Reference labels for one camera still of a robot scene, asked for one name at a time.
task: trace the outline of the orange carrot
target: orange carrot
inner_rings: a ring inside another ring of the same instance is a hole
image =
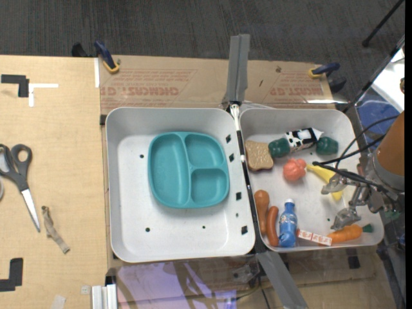
[[[342,243],[344,241],[357,239],[361,236],[362,231],[370,230],[370,225],[366,225],[365,227],[360,227],[357,224],[347,225],[343,229],[334,231],[328,235],[328,237],[332,238],[332,244]]]
[[[266,214],[269,206],[269,193],[265,190],[257,190],[255,192],[255,204],[257,210],[257,219],[259,220],[260,233],[266,234]]]
[[[276,233],[276,218],[279,213],[279,208],[277,206],[271,206],[268,211],[268,216],[266,219],[266,232],[268,236],[269,243],[272,246],[279,245],[279,238]]]

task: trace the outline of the teal divided plate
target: teal divided plate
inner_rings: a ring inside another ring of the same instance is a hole
[[[225,152],[213,137],[192,132],[156,136],[149,146],[149,183],[154,197],[168,207],[210,207],[229,192]]]

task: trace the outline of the toy bread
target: toy bread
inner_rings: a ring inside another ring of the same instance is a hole
[[[260,169],[271,169],[273,167],[273,159],[269,153],[267,143],[246,141],[246,160],[251,171]]]

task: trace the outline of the blue water bottle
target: blue water bottle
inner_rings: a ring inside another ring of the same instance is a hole
[[[293,247],[296,242],[297,217],[294,212],[295,201],[285,201],[285,211],[279,219],[279,246]]]

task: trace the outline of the toy food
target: toy food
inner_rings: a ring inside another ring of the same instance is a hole
[[[258,190],[255,192],[255,204],[257,210],[257,218],[259,220],[260,233],[266,234],[266,214],[269,206],[269,193],[265,190]]]
[[[267,143],[246,141],[245,150],[247,165],[251,171],[273,167],[273,159],[270,156]]]
[[[372,226],[370,224],[360,227],[357,224],[347,225],[343,229],[334,231],[328,235],[332,238],[332,245],[336,243],[342,243],[344,241],[357,239],[361,236],[362,232],[372,232]]]
[[[289,159],[283,166],[283,176],[288,181],[297,181],[306,175],[306,162],[303,159]]]
[[[279,208],[277,206],[271,206],[268,211],[268,216],[266,218],[266,232],[269,243],[272,246],[279,245],[279,238],[276,233],[276,218],[279,213]]]
[[[338,142],[327,136],[321,137],[316,143],[316,153],[319,155],[334,155],[338,150]]]
[[[313,146],[323,132],[314,128],[303,128],[285,133],[281,139],[269,143],[272,158],[278,158]]]
[[[307,165],[306,169],[314,172],[316,175],[320,176],[326,183],[329,183],[330,178],[335,175],[335,172],[329,169],[322,168],[321,166]],[[343,191],[332,192],[332,197],[338,201],[342,198]]]

